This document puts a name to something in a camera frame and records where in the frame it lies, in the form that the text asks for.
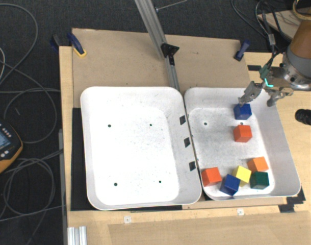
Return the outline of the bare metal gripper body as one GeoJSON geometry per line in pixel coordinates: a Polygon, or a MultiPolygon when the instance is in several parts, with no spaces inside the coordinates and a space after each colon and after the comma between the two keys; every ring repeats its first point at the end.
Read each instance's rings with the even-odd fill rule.
{"type": "Polygon", "coordinates": [[[270,68],[264,65],[259,73],[266,91],[278,91],[287,95],[294,91],[311,91],[311,78],[292,65],[281,64],[270,68]]]}

